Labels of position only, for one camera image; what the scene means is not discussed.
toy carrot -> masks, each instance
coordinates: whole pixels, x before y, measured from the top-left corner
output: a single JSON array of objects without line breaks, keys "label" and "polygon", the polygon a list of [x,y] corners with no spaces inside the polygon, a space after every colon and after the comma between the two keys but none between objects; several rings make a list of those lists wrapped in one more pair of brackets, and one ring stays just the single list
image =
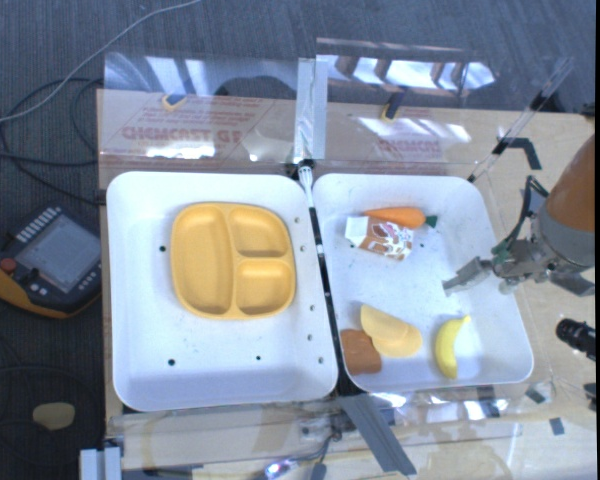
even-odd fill
[{"label": "toy carrot", "polygon": [[416,229],[423,224],[428,224],[432,228],[436,227],[438,217],[435,215],[426,216],[419,208],[411,206],[394,206],[391,208],[378,208],[364,212],[367,217],[376,217],[377,219],[395,222],[409,229]]}]

chocolate milk carton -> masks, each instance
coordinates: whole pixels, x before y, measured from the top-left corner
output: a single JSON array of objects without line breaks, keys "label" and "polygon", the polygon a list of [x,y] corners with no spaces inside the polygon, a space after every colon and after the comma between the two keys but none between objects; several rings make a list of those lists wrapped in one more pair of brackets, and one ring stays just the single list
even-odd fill
[{"label": "chocolate milk carton", "polygon": [[345,237],[351,245],[396,260],[413,248],[413,230],[375,217],[349,217]]}]

yellow and black device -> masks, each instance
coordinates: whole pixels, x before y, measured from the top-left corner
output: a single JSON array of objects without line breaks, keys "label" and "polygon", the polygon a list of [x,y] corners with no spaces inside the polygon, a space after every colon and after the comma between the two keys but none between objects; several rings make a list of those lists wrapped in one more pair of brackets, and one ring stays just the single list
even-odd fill
[{"label": "yellow and black device", "polygon": [[0,247],[0,298],[26,311],[68,318],[101,287],[100,239],[60,204],[28,215]]}]

emergency stop button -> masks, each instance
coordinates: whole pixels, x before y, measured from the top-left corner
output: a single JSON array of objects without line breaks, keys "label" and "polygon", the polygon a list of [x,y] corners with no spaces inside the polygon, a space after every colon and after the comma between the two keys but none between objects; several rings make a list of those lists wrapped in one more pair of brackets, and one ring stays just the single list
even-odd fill
[{"label": "emergency stop button", "polygon": [[16,268],[18,267],[18,264],[16,263],[16,260],[14,260],[13,258],[2,258],[0,260],[0,269],[8,275],[13,274],[16,271]]}]

robotic arm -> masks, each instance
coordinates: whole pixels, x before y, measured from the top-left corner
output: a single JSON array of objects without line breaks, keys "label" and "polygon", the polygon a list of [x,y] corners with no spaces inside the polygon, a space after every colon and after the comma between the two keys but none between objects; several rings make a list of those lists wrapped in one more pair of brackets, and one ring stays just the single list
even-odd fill
[{"label": "robotic arm", "polygon": [[[576,153],[555,187],[548,193],[533,178],[527,179],[520,219],[513,231],[492,249],[490,260],[474,258],[444,281],[447,295],[467,289],[491,273],[502,279],[503,292],[533,279],[582,296],[594,295],[595,285],[581,273],[595,266],[595,134]],[[531,209],[532,192],[543,202]],[[519,239],[525,219],[529,236]]]}]

